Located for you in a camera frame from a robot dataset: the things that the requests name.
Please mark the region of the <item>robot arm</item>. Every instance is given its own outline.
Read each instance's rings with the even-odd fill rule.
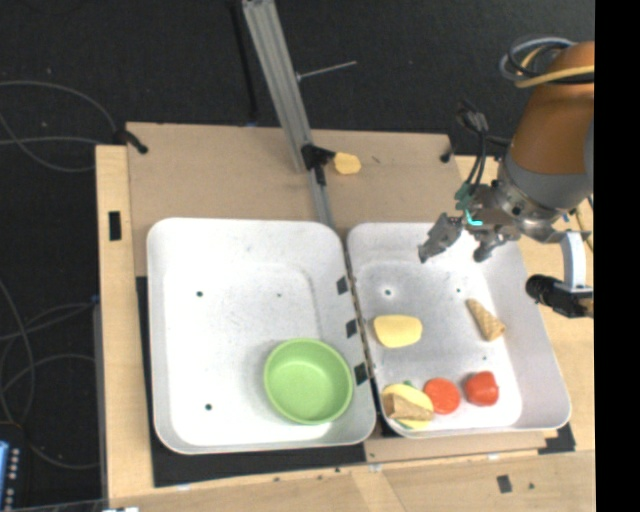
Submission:
[[[526,53],[524,59],[518,54]],[[536,72],[543,56],[552,61]],[[574,44],[544,37],[516,42],[500,69],[516,86],[535,87],[502,159],[497,179],[480,183],[488,128],[484,116],[466,105],[459,119],[480,138],[482,154],[456,193],[459,217],[442,214],[419,247],[422,263],[451,246],[463,229],[479,242],[474,260],[522,235],[559,243],[565,279],[533,276],[530,296],[567,317],[593,316],[593,290],[584,283],[582,241],[590,232],[557,231],[553,224],[593,193],[595,43]]]

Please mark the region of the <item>black cable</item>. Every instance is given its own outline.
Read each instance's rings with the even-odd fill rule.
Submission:
[[[40,331],[42,329],[45,329],[47,327],[51,327],[52,325],[56,325],[60,322],[63,322],[65,320],[67,320],[68,318],[72,318],[76,315],[79,315],[80,313],[82,313],[83,311],[86,311],[87,309],[93,307],[95,304],[93,302],[88,302],[88,303],[77,303],[77,304],[64,304],[62,306],[56,306],[53,308],[50,308],[46,311],[44,311],[43,313],[38,314],[37,316],[33,317],[31,320],[29,320],[26,324],[25,324],[25,330],[27,332],[27,334],[31,334],[37,331]],[[44,316],[48,316],[51,313],[55,313],[56,311],[60,311],[63,309],[73,309],[74,311],[72,311],[71,313],[67,313],[65,315],[60,316],[59,318],[56,318],[55,320],[50,320],[48,322],[44,322],[42,324],[38,324],[35,325],[33,327],[29,327],[30,325],[32,325],[33,323],[36,322],[36,320],[39,320],[40,318],[44,317]],[[15,338],[17,338],[18,336],[20,336],[19,332],[13,332],[11,334],[3,334],[0,336],[0,342],[2,341],[8,341],[8,340],[15,340]]]
[[[72,89],[70,87],[66,87],[63,85],[58,85],[55,83],[50,83],[50,82],[39,82],[39,81],[35,81],[35,80],[13,80],[13,81],[9,81],[9,82],[0,82],[0,88],[8,88],[8,87],[39,87],[39,88],[44,88],[44,89],[51,89],[51,90],[55,90],[55,91],[60,91],[60,92],[64,92],[66,94],[71,94],[73,96],[76,96],[86,102],[88,102],[89,104],[91,104],[93,107],[95,107],[101,114],[102,116],[106,119],[107,123],[109,124],[109,128],[111,129],[111,133],[114,134],[117,131],[116,128],[116,123],[113,120],[113,117],[111,117],[111,114],[109,114],[109,112],[107,112],[107,110],[97,101],[95,101],[93,98],[87,96],[86,94],[77,91],[75,89]],[[7,120],[5,119],[4,115],[2,115],[2,113],[0,113],[0,125],[2,125],[2,127],[4,128],[4,130],[7,132],[7,134],[9,135],[10,139],[11,139],[11,143],[16,144],[23,153],[25,153],[29,158],[31,158],[32,160],[34,160],[35,162],[37,162],[38,164],[52,170],[52,171],[57,171],[57,172],[63,172],[63,173],[83,173],[83,172],[87,172],[87,171],[92,171],[95,169],[95,165],[90,165],[90,166],[85,166],[85,167],[66,167],[66,166],[62,166],[62,165],[58,165],[58,164],[54,164],[51,162],[48,162],[47,160],[44,160],[43,158],[39,157],[38,155],[36,155],[33,151],[31,151],[27,146],[26,146],[26,142],[32,142],[34,140],[40,141],[43,138],[42,137],[36,137],[36,138],[31,138],[31,139],[23,139],[23,138],[19,138],[16,136],[16,134],[13,132],[13,130],[11,129],[11,126],[9,125],[9,123],[7,122]],[[86,138],[82,138],[82,137],[60,137],[60,139],[64,139],[66,141],[69,142],[83,142],[83,143],[87,143],[90,139],[86,139]]]
[[[27,398],[27,403],[25,405],[24,411],[24,417],[22,419],[22,421],[16,421],[13,417],[13,415],[11,414],[11,411],[9,410],[8,404],[6,402],[4,393],[0,393],[0,404],[2,405],[2,408],[4,409],[5,414],[7,415],[7,419],[13,423],[18,423],[18,424],[24,424],[24,422],[26,421],[26,416],[29,414],[29,411],[31,410],[31,405],[33,404],[33,398],[35,395],[35,367],[34,365],[34,360],[33,360],[33,351],[31,350],[31,343],[29,342],[29,337],[27,336],[27,332],[24,328],[24,324],[22,323],[22,319],[20,318],[20,314],[18,313],[18,309],[16,308],[15,303],[13,302],[13,298],[11,297],[11,294],[9,293],[9,290],[7,290],[7,287],[5,286],[4,282],[2,281],[2,279],[0,278],[0,291],[2,291],[2,294],[4,295],[4,298],[7,302],[7,304],[9,304],[9,308],[11,309],[11,313],[13,314],[13,317],[16,321],[16,323],[18,324],[18,330],[20,331],[20,338],[22,339],[22,341],[24,342],[24,348],[26,350],[27,353],[27,359],[28,359],[28,363],[29,363],[29,368],[32,368],[32,377],[30,379],[29,382],[29,395]],[[5,348],[5,351],[2,355],[2,360],[0,361],[0,372],[2,371],[2,368],[4,367],[4,360],[6,358],[8,354],[8,350],[7,348]],[[1,373],[0,373],[0,387],[2,386],[2,379],[1,379]]]
[[[476,189],[478,188],[478,186],[480,186],[480,182],[482,181],[482,175],[484,174],[485,163],[487,161],[486,134],[484,132],[480,133],[480,157],[479,158],[480,158],[480,166],[478,169],[478,176],[476,177],[476,181],[473,184],[473,187],[471,187],[471,190],[469,191],[470,195],[473,195]]]
[[[478,169],[480,168],[480,157],[482,154],[482,141],[479,141],[478,143],[478,153],[476,154],[476,160],[473,163],[473,167],[471,168],[471,171],[469,171],[469,175],[467,176],[467,179],[464,181],[467,185],[471,185],[471,182],[473,181],[473,177],[475,176],[476,172],[478,172]]]
[[[511,145],[511,139],[496,137],[494,135],[487,135],[486,141],[496,146],[500,146],[501,148],[508,148]]]
[[[7,288],[4,286],[4,283],[0,280],[0,288],[2,289],[5,298],[7,299],[7,302],[9,302],[12,311],[14,312],[14,316],[17,314],[17,308],[15,307],[15,303],[11,297],[11,295],[9,294]],[[36,315],[35,317],[33,317],[31,320],[29,320],[26,324],[23,324],[21,321],[19,322],[19,326],[22,326],[22,328],[20,329],[19,333],[14,333],[11,335],[4,335],[0,338],[0,341],[6,341],[9,340],[9,343],[7,343],[5,350],[2,354],[2,357],[0,358],[0,405],[3,409],[3,412],[5,414],[5,416],[7,417],[7,419],[13,423],[18,423],[15,421],[13,414],[11,413],[11,410],[8,407],[8,404],[6,402],[6,396],[5,393],[6,391],[8,391],[13,385],[15,385],[20,379],[22,379],[25,375],[29,374],[30,379],[29,379],[29,383],[30,383],[30,391],[31,391],[31,395],[33,395],[35,393],[35,369],[38,366],[44,365],[44,364],[48,364],[51,363],[53,361],[57,361],[57,360],[61,360],[61,359],[82,359],[82,360],[87,360],[90,362],[95,363],[95,360],[89,356],[85,356],[82,354],[58,354],[58,355],[53,355],[53,356],[49,356],[49,357],[45,357],[43,359],[40,359],[38,361],[34,361],[33,359],[33,353],[31,351],[31,347],[30,347],[30,343],[28,338],[26,337],[26,333],[28,331],[33,332],[33,331],[37,331],[37,330],[41,330],[44,329],[45,327],[60,323],[68,318],[71,318],[72,316],[75,316],[77,314],[80,314],[83,311],[86,311],[87,309],[89,309],[90,307],[92,307],[94,305],[93,302],[91,303],[77,303],[77,304],[64,304],[61,306],[55,306],[52,308],[49,308],[45,311],[43,311],[42,313],[39,313],[38,315]],[[67,313],[65,315],[62,315],[59,318],[53,319],[53,320],[49,320],[47,322],[43,322],[43,323],[37,323],[38,320],[41,320],[42,318],[45,318],[49,315],[51,315],[52,313],[55,313],[57,311],[62,311],[65,309],[73,309],[73,311],[71,311],[70,313]],[[13,345],[13,342],[18,338],[22,336],[23,339],[25,340],[25,342],[29,345],[29,350],[28,353],[30,354],[30,358],[29,358],[29,363],[27,365],[26,368],[24,368],[23,370],[21,370],[20,372],[18,372],[16,375],[14,375],[11,380],[7,383],[7,384],[2,384],[3,381],[3,372],[4,372],[4,366],[5,366],[5,361],[7,358],[7,355],[9,354],[11,347]],[[27,416],[29,415],[30,411],[31,411],[31,406],[33,404],[33,397],[30,397],[30,400],[27,402],[27,405],[25,406],[24,412],[23,412],[23,416],[24,419],[22,421],[22,423],[24,424],[24,422],[26,421]],[[29,441],[29,447],[32,450],[32,452],[39,457],[40,459],[44,460],[45,462],[61,468],[61,469],[68,469],[68,470],[76,470],[76,471],[84,471],[84,470],[90,470],[90,469],[94,469],[96,467],[99,467],[99,463],[95,462],[95,463],[88,463],[88,464],[69,464],[69,463],[64,463],[64,462],[60,462],[52,457],[50,457],[49,455],[47,455],[46,453],[44,453],[40,448],[38,448],[37,446],[35,446],[31,441]]]
[[[78,142],[81,144],[91,144],[93,146],[95,146],[96,144],[104,144],[104,141],[101,141],[101,140],[88,139],[86,137],[72,137],[72,136],[66,136],[66,135],[52,135],[52,136],[45,136],[45,137],[26,137],[18,140],[22,144],[33,144],[36,142]],[[13,144],[17,144],[15,139],[0,140],[0,146],[10,146]]]
[[[236,45],[238,47],[238,53],[240,55],[240,64],[242,65],[242,73],[244,75],[245,86],[247,88],[247,94],[249,95],[249,120],[252,123],[258,120],[258,100],[256,98],[255,87],[253,85],[253,79],[251,78],[251,68],[249,67],[249,59],[247,57],[247,50],[242,39],[242,22],[241,16],[238,12],[238,4],[234,0],[227,0],[227,9],[231,16],[231,24],[233,25],[233,34],[236,39]]]
[[[537,71],[528,66],[523,66],[518,54],[527,52],[527,55],[532,51],[538,50],[532,62],[529,66],[535,68],[535,61],[539,59],[541,54],[551,50],[562,50],[573,46],[575,43],[569,39],[558,38],[554,36],[525,36],[518,38],[507,50],[507,53],[502,57],[499,63],[499,70],[503,77],[513,82],[519,82],[522,80],[528,80],[538,76],[542,76],[544,72]],[[557,85],[579,85],[590,84],[595,80],[595,73],[587,72],[576,76],[569,76],[550,80],[549,84]]]
[[[88,362],[90,362],[92,364],[95,364],[95,359],[93,359],[92,357],[83,355],[83,354],[69,353],[69,354],[58,354],[58,355],[54,355],[54,356],[45,357],[45,358],[39,359],[38,361],[34,362],[33,367],[28,366],[27,368],[22,369],[20,372],[18,372],[16,375],[14,375],[13,378],[9,382],[7,382],[3,387],[0,384],[0,395],[4,395],[4,393],[6,391],[8,391],[20,379],[22,379],[25,375],[27,375],[27,373],[31,373],[32,369],[34,369],[34,368],[36,368],[38,366],[42,366],[42,365],[45,365],[45,364],[52,363],[54,361],[60,361],[60,360],[64,360],[64,359],[79,359],[79,360],[88,361]],[[49,455],[47,455],[46,453],[44,453],[40,448],[38,448],[36,445],[34,445],[31,441],[28,441],[28,442],[29,442],[29,447],[31,448],[33,453],[37,457],[39,457],[40,459],[42,459],[45,462],[51,464],[52,466],[56,466],[56,467],[59,467],[59,468],[62,468],[62,469],[75,470],[75,471],[85,471],[85,470],[90,470],[90,469],[97,468],[100,465],[99,462],[91,462],[91,463],[87,463],[87,464],[70,464],[70,463],[66,463],[66,462],[60,462],[59,460],[56,460],[56,459],[50,457]]]
[[[542,75],[547,71],[549,64],[558,56],[563,48],[554,48],[553,46],[542,47],[533,56],[529,66],[530,72],[535,73],[536,76]]]

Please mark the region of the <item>cardboard surface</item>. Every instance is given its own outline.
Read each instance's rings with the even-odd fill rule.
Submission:
[[[149,151],[130,148],[136,275],[146,275],[146,236],[167,217],[316,220],[307,173],[297,172],[280,128],[128,123]],[[336,231],[361,222],[435,221],[453,208],[460,176],[439,156],[445,135],[317,130],[317,146],[357,155],[362,169],[326,167]]]
[[[195,184],[186,186],[184,183],[180,184],[181,180],[184,181],[186,175],[192,170],[193,172],[204,173],[203,176],[208,176],[207,169],[219,167],[220,162],[234,161],[237,163],[238,161],[245,161],[244,153],[250,153],[251,151],[243,146],[236,136],[242,133],[244,137],[253,129],[178,127],[176,125],[150,123],[130,123],[128,128],[134,131],[136,135],[144,138],[143,142],[151,147],[151,151],[157,151],[160,155],[153,160],[146,160],[145,165],[142,167],[141,159],[149,157],[151,151],[147,155],[139,155],[135,149],[130,147],[100,146],[96,155],[98,162],[98,224],[100,229],[100,279],[105,359],[108,495],[110,498],[144,495],[158,496],[160,501],[164,502],[165,500],[162,497],[171,496],[176,492],[176,488],[154,488],[153,485],[140,326],[138,323],[135,290],[135,275],[144,275],[144,234],[154,219],[164,218],[163,212],[169,212],[172,215],[206,215],[206,208],[201,208],[204,205],[195,202],[189,204],[186,200],[188,190],[193,191]],[[287,183],[287,180],[291,179],[293,185],[297,187],[297,191],[308,191],[306,176],[299,179],[301,178],[300,175],[293,171],[293,167],[289,163],[288,148],[284,145],[284,136],[279,129],[259,129],[251,133],[258,135],[256,144],[252,147],[254,149],[260,148],[257,153],[260,162],[269,166],[272,170],[282,167],[282,174],[278,178],[280,180],[279,183]],[[330,192],[334,217],[343,230],[349,224],[348,214],[357,217],[356,223],[358,218],[372,221],[405,219],[409,221],[428,221],[430,220],[429,216],[422,218],[421,212],[415,211],[421,208],[423,202],[426,205],[425,208],[429,210],[427,214],[432,216],[431,220],[441,211],[451,211],[453,209],[453,202],[450,198],[460,183],[460,176],[456,162],[452,160],[447,165],[439,162],[439,154],[448,146],[446,137],[439,135],[372,134],[362,132],[326,132],[327,139],[323,139],[324,136],[325,132],[318,132],[316,144],[324,145],[324,147],[329,147],[333,150],[359,153],[358,156],[363,161],[361,173],[341,176],[342,186]],[[216,157],[215,151],[209,151],[212,146],[215,146],[213,149],[220,149],[218,144],[213,143],[214,140],[227,141],[229,143],[228,151]],[[154,141],[160,145],[167,144],[167,147],[165,147],[165,150],[160,151],[158,149],[159,146]],[[365,149],[373,147],[376,148],[376,152],[371,152],[371,160],[368,161],[366,153],[353,149],[357,147]],[[379,148],[385,148],[388,153],[378,151]],[[431,172],[432,181],[425,180],[428,182],[423,183],[421,180],[424,178],[423,171],[427,165],[424,162],[434,161],[437,161],[434,164],[434,168],[438,170],[427,171],[427,173]],[[472,164],[471,158],[469,158],[468,163],[469,166]],[[152,164],[157,165],[157,168],[160,169],[156,174],[154,174]],[[411,175],[415,174],[416,179],[423,185],[415,187],[411,179],[407,179],[406,182],[398,179],[397,173],[394,174],[393,170],[391,170],[394,164],[398,164],[398,169],[405,169]],[[351,194],[352,189],[356,188],[355,182],[345,182],[345,180],[367,176],[363,173],[367,169],[375,168],[376,165],[383,167],[382,172],[379,174],[369,173],[368,177],[362,181],[376,181],[377,187],[387,186],[387,189],[382,191],[371,190],[369,193],[365,193],[366,191],[363,190],[365,187],[357,187],[356,192],[359,195],[354,196]],[[245,181],[248,180],[252,184],[254,180],[251,178],[251,174],[245,173],[241,167],[241,165],[237,167],[240,169],[239,174]],[[168,172],[167,168],[173,169],[173,171]],[[327,174],[329,187],[336,186],[338,182],[338,180],[334,179],[336,173],[332,173],[332,169],[328,167]],[[219,208],[218,211],[224,210],[222,208],[224,205],[226,207],[231,205],[235,208],[240,203],[245,208],[245,218],[257,215],[255,208],[264,207],[265,202],[274,206],[274,202],[270,201],[270,193],[264,194],[265,197],[262,202],[238,201],[236,196],[228,193],[228,187],[238,179],[238,176],[235,176],[232,179],[232,183],[226,183],[222,180],[222,182],[226,183],[222,189],[223,191],[227,190],[225,193],[216,189],[210,183],[210,180],[198,181],[198,183],[204,183],[208,187],[207,192],[202,193],[202,197],[214,197],[216,201],[213,201],[213,204],[216,208]],[[267,183],[263,190],[271,185],[273,183]],[[159,194],[165,198],[164,202],[159,201]],[[340,204],[346,204],[343,212],[338,211],[336,208]],[[290,202],[278,202],[274,207],[284,212],[281,215],[287,214],[287,211],[288,215],[294,215],[294,212],[297,212],[295,217],[281,218],[304,218],[304,215],[313,218],[314,216],[310,195],[305,195],[303,200],[295,203],[295,206]],[[132,210],[135,214],[135,220],[131,218]],[[122,239],[117,241],[109,240],[108,214],[112,211],[121,213]],[[558,268],[561,268],[560,255],[556,255],[558,258],[555,258],[554,255],[550,256],[548,247],[529,243],[528,240],[523,240],[521,246],[525,256],[525,264],[529,270],[555,273]],[[594,437],[592,403],[593,321],[568,321],[547,310],[543,310],[543,315],[550,337],[554,342],[554,348],[559,354],[563,373],[572,395],[574,413],[571,425],[574,427],[573,430],[576,434],[577,449],[592,450]],[[452,460],[451,457],[456,455],[466,457],[465,454],[498,451],[504,454],[505,451],[510,450],[514,450],[514,455],[517,455],[522,453],[522,450],[541,447],[541,445],[545,444],[545,435],[552,434],[555,433],[527,432],[523,433],[523,437],[518,435],[516,436],[517,438],[498,436],[496,439],[470,439],[464,440],[464,442],[462,442],[463,440],[458,440],[460,442],[456,443],[455,446],[435,446],[432,443],[424,443],[424,449],[418,449],[419,445],[423,443],[417,441],[406,443],[404,442],[406,440],[401,438],[387,438],[377,430],[367,440],[365,450],[369,463],[383,460],[414,461],[395,463],[396,465],[401,464],[403,467],[408,464],[406,467],[410,471],[416,463],[444,463],[443,467],[448,467],[449,465],[446,464],[446,461]],[[551,457],[555,457],[555,455],[545,455],[535,459],[541,459],[540,463],[546,467],[548,464],[545,461],[551,462]],[[394,466],[394,463],[389,463],[389,467],[392,466]],[[367,498],[375,497],[375,493],[372,494],[370,491],[373,489],[379,491],[381,489],[376,483],[378,479],[374,478],[379,474],[368,473],[366,467],[362,468],[362,473],[359,471],[356,467],[352,467],[347,468],[346,471],[343,469],[343,474],[348,473],[358,476],[356,478],[358,488],[366,488]],[[492,473],[490,467],[487,468],[487,471]],[[273,475],[252,475],[201,482],[200,484],[192,484],[190,487],[193,492],[207,489],[214,492],[216,490],[222,491],[220,487],[232,486],[231,489],[233,489],[236,486],[250,486],[253,493],[254,489],[258,489],[261,483],[284,479],[294,479],[296,481],[313,479],[316,481],[316,478],[321,478],[322,475],[326,477],[329,473],[333,474],[333,470],[281,473],[278,478]],[[185,504],[183,491],[179,492],[176,498],[181,500],[181,504]]]

